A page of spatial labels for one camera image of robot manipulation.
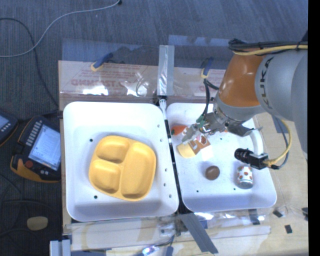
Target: gray strip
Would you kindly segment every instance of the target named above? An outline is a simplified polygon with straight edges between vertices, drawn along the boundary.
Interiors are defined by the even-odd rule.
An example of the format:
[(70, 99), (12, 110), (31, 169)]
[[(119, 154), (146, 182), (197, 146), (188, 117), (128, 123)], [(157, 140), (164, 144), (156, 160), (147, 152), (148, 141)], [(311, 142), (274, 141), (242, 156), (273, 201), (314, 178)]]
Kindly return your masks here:
[(217, 248), (215, 247), (204, 227), (201, 225), (197, 216), (193, 212), (179, 214), (178, 216), (189, 230), (194, 241), (199, 246), (201, 252), (210, 252), (212, 254), (218, 253)]
[(173, 45), (160, 45), (157, 80), (158, 96), (174, 95), (174, 64), (175, 47)]

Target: beige oval object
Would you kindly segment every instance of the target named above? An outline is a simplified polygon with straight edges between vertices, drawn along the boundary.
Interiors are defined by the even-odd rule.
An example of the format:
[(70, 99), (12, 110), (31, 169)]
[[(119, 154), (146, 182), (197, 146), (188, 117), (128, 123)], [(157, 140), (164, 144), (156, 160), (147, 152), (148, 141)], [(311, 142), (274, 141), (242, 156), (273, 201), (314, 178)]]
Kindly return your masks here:
[(218, 166), (215, 166), (215, 165), (209, 166), (205, 170), (205, 177), (210, 181), (213, 181), (216, 178), (218, 178), (219, 174), (220, 174), (220, 169)]
[(26, 225), (32, 231), (43, 230), (48, 226), (48, 218), (44, 216), (31, 217), (27, 219)]

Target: black connector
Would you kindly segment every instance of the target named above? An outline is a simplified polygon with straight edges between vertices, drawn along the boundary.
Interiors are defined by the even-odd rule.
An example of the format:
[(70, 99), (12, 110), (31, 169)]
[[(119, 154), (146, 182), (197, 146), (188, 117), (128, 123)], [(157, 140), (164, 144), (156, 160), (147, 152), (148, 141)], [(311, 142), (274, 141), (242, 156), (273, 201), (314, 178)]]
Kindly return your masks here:
[(268, 159), (268, 154), (263, 153), (261, 155), (256, 155), (252, 151), (248, 149), (238, 148), (234, 152), (234, 157), (246, 164), (249, 164), (251, 167), (261, 170), (267, 165), (264, 163), (266, 159)]

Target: yellow plate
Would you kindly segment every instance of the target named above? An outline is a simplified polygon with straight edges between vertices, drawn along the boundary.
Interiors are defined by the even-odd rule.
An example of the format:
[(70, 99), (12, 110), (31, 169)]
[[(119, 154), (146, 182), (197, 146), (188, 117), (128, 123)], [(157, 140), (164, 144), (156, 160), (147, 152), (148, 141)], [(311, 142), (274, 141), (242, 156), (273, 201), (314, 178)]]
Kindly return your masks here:
[(94, 150), (89, 180), (102, 193), (138, 201), (151, 189), (156, 162), (156, 154), (148, 145), (127, 137), (106, 136)]

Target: blue clamp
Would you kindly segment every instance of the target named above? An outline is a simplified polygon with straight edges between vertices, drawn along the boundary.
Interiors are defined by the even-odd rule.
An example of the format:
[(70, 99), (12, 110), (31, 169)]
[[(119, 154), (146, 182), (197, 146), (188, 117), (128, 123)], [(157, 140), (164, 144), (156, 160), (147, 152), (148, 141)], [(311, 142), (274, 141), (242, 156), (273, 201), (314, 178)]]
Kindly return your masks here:
[(211, 65), (212, 65), (212, 62), (214, 61), (214, 58), (213, 57), (210, 57), (210, 58), (206, 58), (202, 64), (201, 64), (201, 77), (202, 78), (207, 78), (209, 76), (209, 70), (211, 68)]
[(93, 72), (100, 70), (104, 63), (107, 63), (114, 55), (112, 53), (108, 53), (105, 56), (99, 58), (96, 62), (91, 64), (91, 69)]

